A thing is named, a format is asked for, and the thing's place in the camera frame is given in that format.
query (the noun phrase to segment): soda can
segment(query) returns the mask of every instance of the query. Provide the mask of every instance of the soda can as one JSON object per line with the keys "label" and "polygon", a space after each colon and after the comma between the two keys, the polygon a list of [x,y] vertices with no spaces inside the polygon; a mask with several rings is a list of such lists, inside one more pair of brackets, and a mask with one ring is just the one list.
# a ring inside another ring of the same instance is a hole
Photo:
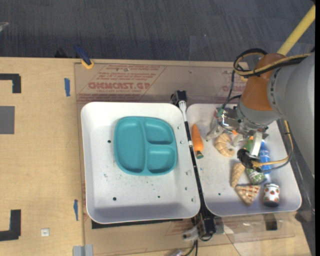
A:
{"label": "soda can", "polygon": [[263,204],[268,207],[277,207],[280,202],[280,187],[277,184],[267,183],[263,191]]}
{"label": "soda can", "polygon": [[253,169],[246,168],[246,174],[248,174],[249,179],[253,185],[259,185],[267,180],[265,174],[263,172],[258,172]]}

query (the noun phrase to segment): gray square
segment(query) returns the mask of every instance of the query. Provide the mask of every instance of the gray square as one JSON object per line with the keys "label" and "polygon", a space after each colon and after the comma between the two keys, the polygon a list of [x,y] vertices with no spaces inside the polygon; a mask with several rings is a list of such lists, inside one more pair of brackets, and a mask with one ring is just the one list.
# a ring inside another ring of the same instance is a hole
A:
{"label": "gray square", "polygon": [[0,106],[0,134],[15,134],[14,106]]}

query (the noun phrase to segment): yellow pole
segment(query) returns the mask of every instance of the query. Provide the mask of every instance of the yellow pole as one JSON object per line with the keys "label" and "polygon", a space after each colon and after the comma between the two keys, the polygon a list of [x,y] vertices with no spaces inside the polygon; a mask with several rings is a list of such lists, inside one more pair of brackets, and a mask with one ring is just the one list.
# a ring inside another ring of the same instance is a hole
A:
{"label": "yellow pole", "polygon": [[291,48],[295,45],[295,43],[299,40],[299,38],[304,34],[304,32],[308,29],[308,27],[314,22],[316,19],[316,5],[314,4],[310,10],[306,13],[300,23],[296,26],[291,35],[287,38],[287,40],[283,43],[281,48],[278,50],[278,54],[286,55]]}

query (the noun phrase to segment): white tray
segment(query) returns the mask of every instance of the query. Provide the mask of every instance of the white tray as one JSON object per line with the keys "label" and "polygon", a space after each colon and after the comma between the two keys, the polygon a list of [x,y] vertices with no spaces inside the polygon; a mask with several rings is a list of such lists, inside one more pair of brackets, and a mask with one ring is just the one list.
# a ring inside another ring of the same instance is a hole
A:
{"label": "white tray", "polygon": [[[171,125],[177,146],[177,163],[171,172],[137,176],[118,167],[115,126],[129,116],[159,118]],[[199,212],[198,188],[178,107],[169,103],[91,102],[81,110],[81,128],[86,208],[92,220],[110,224],[186,219]]]}
{"label": "white tray", "polygon": [[[193,104],[187,108],[186,112],[190,130],[192,131],[192,125],[196,123],[203,139],[204,157],[196,159],[196,165],[208,210],[222,217],[296,211],[301,206],[302,199],[290,164],[266,174],[268,179],[266,182],[273,182],[280,186],[278,207],[271,208],[263,205],[263,189],[260,189],[253,204],[247,206],[231,187],[231,167],[234,163],[240,162],[237,159],[237,151],[240,147],[236,147],[234,156],[228,158],[221,155],[214,147],[214,139],[205,140],[214,112],[220,106],[221,104]],[[269,136],[265,139],[265,143],[269,148],[271,160],[285,158],[287,153],[277,123],[273,122],[268,127]],[[246,173],[241,176],[238,183],[250,183]]]}

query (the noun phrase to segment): green can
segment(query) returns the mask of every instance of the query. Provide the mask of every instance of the green can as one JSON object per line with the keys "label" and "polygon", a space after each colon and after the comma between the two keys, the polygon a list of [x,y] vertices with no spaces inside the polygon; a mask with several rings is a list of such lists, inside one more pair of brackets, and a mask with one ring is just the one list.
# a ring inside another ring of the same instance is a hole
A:
{"label": "green can", "polygon": [[248,174],[249,179],[253,185],[259,185],[267,180],[266,176],[262,172],[258,172],[253,169],[245,168],[246,174]]}

